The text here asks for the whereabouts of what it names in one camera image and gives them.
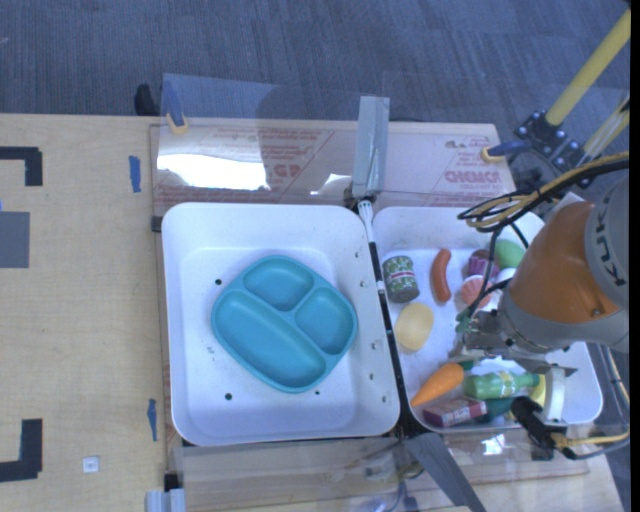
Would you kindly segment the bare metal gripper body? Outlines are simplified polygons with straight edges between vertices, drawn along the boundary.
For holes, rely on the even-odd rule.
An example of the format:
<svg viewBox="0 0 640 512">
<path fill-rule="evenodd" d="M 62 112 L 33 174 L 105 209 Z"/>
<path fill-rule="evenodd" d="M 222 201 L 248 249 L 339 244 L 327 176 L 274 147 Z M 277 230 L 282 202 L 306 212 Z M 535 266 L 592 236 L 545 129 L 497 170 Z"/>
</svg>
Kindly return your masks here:
<svg viewBox="0 0 640 512">
<path fill-rule="evenodd" d="M 502 358 L 517 363 L 527 372 L 546 373 L 547 350 L 531 342 L 498 309 L 461 314 L 461 346 L 479 358 Z"/>
</svg>

